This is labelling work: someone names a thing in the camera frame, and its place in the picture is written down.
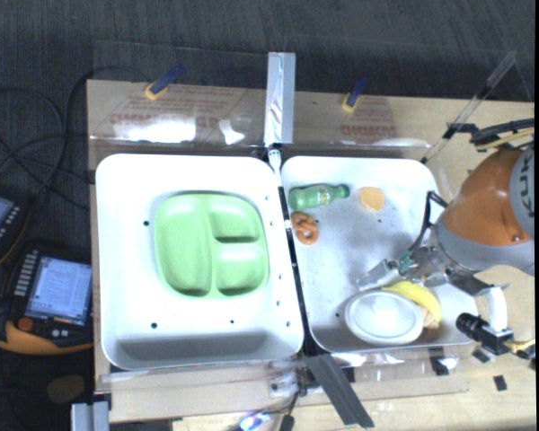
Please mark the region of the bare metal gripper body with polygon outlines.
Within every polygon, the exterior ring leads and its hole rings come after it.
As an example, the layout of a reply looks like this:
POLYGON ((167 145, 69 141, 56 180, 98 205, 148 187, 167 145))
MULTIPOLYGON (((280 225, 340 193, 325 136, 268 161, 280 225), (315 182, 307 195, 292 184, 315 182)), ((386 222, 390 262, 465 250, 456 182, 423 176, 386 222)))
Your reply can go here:
POLYGON ((436 246, 422 246, 411 254, 408 279, 425 287, 442 286, 459 271, 459 267, 436 246))

